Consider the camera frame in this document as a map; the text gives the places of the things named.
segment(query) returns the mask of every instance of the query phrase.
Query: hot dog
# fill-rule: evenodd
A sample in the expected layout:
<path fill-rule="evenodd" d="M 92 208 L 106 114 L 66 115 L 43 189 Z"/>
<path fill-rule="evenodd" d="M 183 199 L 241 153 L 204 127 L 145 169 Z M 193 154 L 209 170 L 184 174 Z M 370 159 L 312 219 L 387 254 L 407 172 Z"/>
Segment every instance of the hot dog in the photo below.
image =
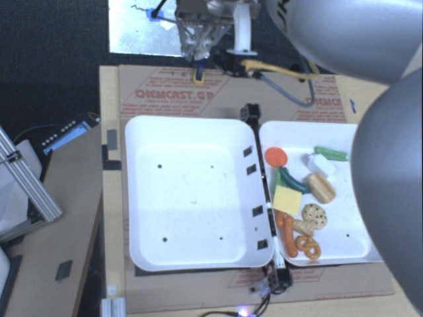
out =
<path fill-rule="evenodd" d="M 276 210 L 276 209 L 274 209 L 274 213 L 275 213 L 276 228 L 281 229 L 284 226 L 284 217 L 286 214 L 283 211 Z"/>
<path fill-rule="evenodd" d="M 291 258 L 297 257 L 298 250 L 293 240 L 293 217 L 289 215 L 284 219 L 284 242 L 288 255 Z"/>

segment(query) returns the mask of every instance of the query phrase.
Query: yellow cheese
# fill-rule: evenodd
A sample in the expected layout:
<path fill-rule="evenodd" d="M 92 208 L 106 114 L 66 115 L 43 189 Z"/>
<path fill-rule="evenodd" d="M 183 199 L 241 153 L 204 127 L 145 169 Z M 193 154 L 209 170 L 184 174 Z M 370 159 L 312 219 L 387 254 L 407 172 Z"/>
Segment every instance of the yellow cheese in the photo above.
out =
<path fill-rule="evenodd" d="M 297 192 L 297 190 L 276 186 L 275 196 L 273 198 L 273 208 L 296 216 L 299 213 L 301 196 L 302 193 Z"/>

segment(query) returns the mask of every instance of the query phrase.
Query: yellow cable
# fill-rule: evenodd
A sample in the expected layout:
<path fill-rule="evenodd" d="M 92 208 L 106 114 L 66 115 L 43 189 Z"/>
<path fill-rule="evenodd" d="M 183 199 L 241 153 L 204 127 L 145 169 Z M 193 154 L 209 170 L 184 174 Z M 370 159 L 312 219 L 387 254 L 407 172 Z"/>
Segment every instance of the yellow cable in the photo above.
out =
<path fill-rule="evenodd" d="M 250 60 L 250 59 L 242 60 L 241 65 L 245 67 L 246 71 L 274 71 L 276 73 L 285 74 L 290 77 L 295 77 L 297 79 L 304 79 L 304 80 L 316 79 L 320 75 L 319 68 L 317 68 L 317 66 L 313 62 L 309 60 L 307 60 L 307 62 L 309 63 L 311 70 L 313 71 L 313 74 L 298 73 L 296 71 L 291 71 L 283 67 L 270 65 L 269 63 L 265 63 L 265 62 L 261 62 L 257 60 Z"/>

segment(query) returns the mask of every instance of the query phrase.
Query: blue tape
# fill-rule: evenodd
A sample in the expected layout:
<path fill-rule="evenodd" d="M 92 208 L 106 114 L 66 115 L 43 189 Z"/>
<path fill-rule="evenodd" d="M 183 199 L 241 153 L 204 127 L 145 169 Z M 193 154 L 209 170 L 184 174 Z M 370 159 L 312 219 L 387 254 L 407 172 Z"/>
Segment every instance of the blue tape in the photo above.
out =
<path fill-rule="evenodd" d="M 151 12 L 153 12 L 155 9 L 154 8 L 150 8 L 147 10 L 147 18 L 151 21 L 151 22 L 158 22 L 160 21 L 160 18 L 164 18 L 165 14 L 162 10 L 159 11 L 159 14 L 157 15 L 157 18 L 153 18 L 151 16 Z"/>
<path fill-rule="evenodd" d="M 353 113 L 356 113 L 356 107 L 355 107 L 355 103 L 352 99 L 350 99 L 350 104 L 351 104 L 351 109 Z"/>

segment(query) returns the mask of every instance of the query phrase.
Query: cable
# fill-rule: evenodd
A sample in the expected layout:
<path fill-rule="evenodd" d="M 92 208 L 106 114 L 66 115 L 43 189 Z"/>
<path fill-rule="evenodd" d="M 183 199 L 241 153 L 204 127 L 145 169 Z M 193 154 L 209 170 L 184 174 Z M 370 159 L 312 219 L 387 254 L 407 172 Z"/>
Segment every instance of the cable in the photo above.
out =
<path fill-rule="evenodd" d="M 263 70 L 265 70 L 265 71 L 273 71 L 273 72 L 276 72 L 276 73 L 285 74 L 285 75 L 288 75 L 290 77 L 296 77 L 297 79 L 305 79 L 305 80 L 316 79 L 320 75 L 319 68 L 312 61 L 307 60 L 307 62 L 310 65 L 311 70 L 313 71 L 313 74 L 298 73 L 296 71 L 291 71 L 291 70 L 283 68 L 283 67 L 270 65 L 269 63 L 264 63 L 264 62 L 261 62 L 261 61 L 250 60 L 250 59 L 242 60 L 241 65 L 245 67 L 246 71 L 263 71 Z"/>
<path fill-rule="evenodd" d="M 232 317 L 238 317 L 238 312 L 232 312 L 232 311 L 209 311 L 206 312 L 205 314 L 202 314 L 200 317 L 206 317 L 206 316 L 210 316 L 212 314 L 222 314 L 224 316 L 232 316 Z"/>
<path fill-rule="evenodd" d="M 266 296 L 266 298 L 261 302 L 261 304 L 257 307 L 256 310 L 254 310 L 254 312 L 252 313 L 252 315 L 254 316 L 261 316 L 264 314 L 264 312 L 266 311 L 267 307 L 269 306 L 270 303 L 270 293 Z"/>
<path fill-rule="evenodd" d="M 35 127 L 28 128 L 22 132 L 20 132 L 14 139 L 13 143 L 16 144 L 17 141 L 25 134 L 29 133 L 30 131 L 39 130 L 39 129 L 46 129 L 46 128 L 55 128 L 58 124 L 46 124 L 46 125 L 36 125 Z"/>
<path fill-rule="evenodd" d="M 293 97 L 291 94 L 289 94 L 284 89 L 279 87 L 275 82 L 265 77 L 261 72 L 254 72 L 253 77 L 267 83 L 269 86 L 271 86 L 272 88 L 276 89 L 279 93 L 284 95 L 287 99 L 291 100 L 292 102 L 294 102 L 295 104 L 298 104 L 301 107 L 309 108 L 309 107 L 312 107 L 312 105 L 314 105 L 315 103 L 315 90 L 313 88 L 313 84 L 311 83 L 311 81 L 309 83 L 311 99 L 309 103 L 305 103 Z"/>

